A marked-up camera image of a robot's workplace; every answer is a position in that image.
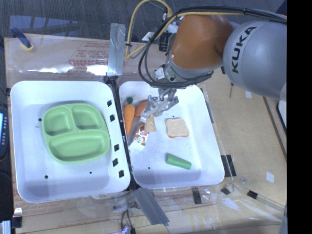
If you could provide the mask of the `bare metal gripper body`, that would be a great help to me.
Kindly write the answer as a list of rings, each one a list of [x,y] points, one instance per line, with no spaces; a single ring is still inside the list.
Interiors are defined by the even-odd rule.
[[[164,101],[167,98],[168,101],[177,101],[176,92],[175,88],[158,88],[158,100]]]

